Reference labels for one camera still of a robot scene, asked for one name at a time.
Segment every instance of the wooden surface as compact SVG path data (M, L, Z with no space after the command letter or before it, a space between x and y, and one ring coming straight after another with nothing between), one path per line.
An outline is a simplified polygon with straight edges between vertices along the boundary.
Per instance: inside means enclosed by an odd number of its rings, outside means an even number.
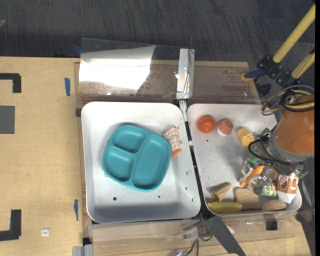
M15 106L15 134L0 134L0 231L9 229L10 211L21 209L21 236L0 241L0 256L71 256L82 244L79 133L76 111L77 58L0 57L1 73L19 73L22 93L0 80L0 105ZM64 78L71 83L66 95ZM294 234L287 238L241 242L250 255L310 255L300 222L292 216ZM41 229L50 228L50 236ZM199 255L226 255L221 245L204 246ZM169 256L173 251L131 256Z

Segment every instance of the orange ball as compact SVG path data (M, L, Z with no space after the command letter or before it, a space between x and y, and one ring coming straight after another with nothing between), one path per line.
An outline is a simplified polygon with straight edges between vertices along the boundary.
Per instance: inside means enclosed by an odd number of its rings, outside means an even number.
M216 127L216 121L210 115L204 115L199 118L197 126L200 132L205 134L211 133Z

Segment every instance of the black corner marker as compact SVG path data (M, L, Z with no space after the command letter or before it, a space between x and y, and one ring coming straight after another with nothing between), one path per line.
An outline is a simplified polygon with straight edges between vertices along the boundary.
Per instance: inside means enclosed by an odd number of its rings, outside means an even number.
M21 75L18 73L0 73L0 80L12 80L12 92L21 93Z
M21 236L21 210L11 210L10 229L0 231L0 241L17 240Z

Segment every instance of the toy ice cream cone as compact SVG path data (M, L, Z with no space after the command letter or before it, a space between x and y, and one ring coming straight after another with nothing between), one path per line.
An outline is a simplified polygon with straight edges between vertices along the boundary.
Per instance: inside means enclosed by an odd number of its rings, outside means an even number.
M224 199L226 193L231 188L231 184L226 182L222 186L216 188L211 192L211 197L215 202L221 202Z

